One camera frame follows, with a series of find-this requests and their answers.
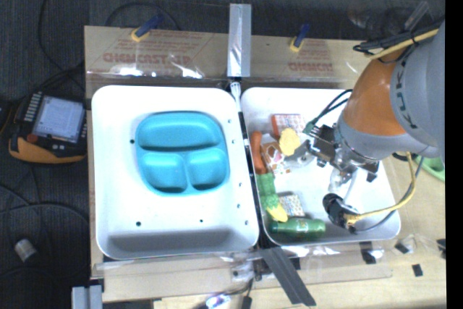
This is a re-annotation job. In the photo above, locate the green bottle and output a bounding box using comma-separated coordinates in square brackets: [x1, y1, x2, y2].
[268, 217, 327, 240]

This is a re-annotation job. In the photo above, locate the blue divided plate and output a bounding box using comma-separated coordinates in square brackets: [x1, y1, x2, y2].
[135, 111, 231, 197]

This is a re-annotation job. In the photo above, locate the orange sausage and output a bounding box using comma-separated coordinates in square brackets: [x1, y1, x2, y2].
[250, 130, 268, 176]

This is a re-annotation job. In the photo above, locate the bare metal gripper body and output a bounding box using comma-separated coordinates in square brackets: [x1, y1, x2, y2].
[307, 124, 381, 183]

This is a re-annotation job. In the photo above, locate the small patterned packet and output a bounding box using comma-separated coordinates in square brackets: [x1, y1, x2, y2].
[278, 192, 306, 219]

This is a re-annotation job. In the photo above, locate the black cylinder on white bracket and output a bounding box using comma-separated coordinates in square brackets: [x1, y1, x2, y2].
[322, 169, 361, 229]

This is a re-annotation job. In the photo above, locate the light green plastic object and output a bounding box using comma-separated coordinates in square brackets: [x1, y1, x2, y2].
[414, 154, 446, 182]

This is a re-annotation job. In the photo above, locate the green and yellow corn cob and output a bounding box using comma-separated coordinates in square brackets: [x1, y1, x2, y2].
[256, 172, 289, 223]

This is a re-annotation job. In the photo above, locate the brown and white carton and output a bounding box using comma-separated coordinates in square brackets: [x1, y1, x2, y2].
[260, 141, 292, 177]

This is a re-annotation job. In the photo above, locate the yellow biscuit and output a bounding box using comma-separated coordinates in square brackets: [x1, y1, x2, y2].
[278, 127, 302, 157]

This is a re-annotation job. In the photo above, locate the brown cardboard board red print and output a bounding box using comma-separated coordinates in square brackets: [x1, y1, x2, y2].
[83, 25, 446, 303]

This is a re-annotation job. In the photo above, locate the white plastic tray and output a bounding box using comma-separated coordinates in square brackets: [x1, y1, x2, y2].
[90, 85, 260, 261]
[239, 86, 402, 247]

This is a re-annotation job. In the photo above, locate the grey metal can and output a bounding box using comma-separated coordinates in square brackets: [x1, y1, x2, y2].
[14, 238, 38, 263]

